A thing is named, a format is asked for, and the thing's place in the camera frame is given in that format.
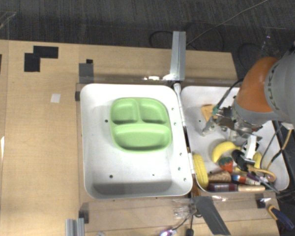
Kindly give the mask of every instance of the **wooden table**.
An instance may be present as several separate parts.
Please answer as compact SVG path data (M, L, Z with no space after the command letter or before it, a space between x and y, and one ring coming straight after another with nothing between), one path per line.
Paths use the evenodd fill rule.
M41 59L40 72L24 72L24 53L33 53L34 45L57 46L59 57ZM63 236L65 220L76 219L80 208L75 102L79 63L92 59L95 76L162 77L169 73L171 50L0 40L0 54L0 236ZM234 81L232 56L187 51L186 77ZM61 95L59 103L51 102L54 93ZM267 195L277 205L275 196ZM232 235L278 235L275 221L265 209L256 208L252 194L228 200L217 208ZM163 209L147 208L150 199L114 202L92 204L101 219L93 229L86 225L93 231L86 235L159 235L180 222L173 218L168 199L156 200ZM146 221L134 223L134 211L143 212ZM155 217L164 223L144 228ZM211 235L203 219L195 219L193 228L195 235Z

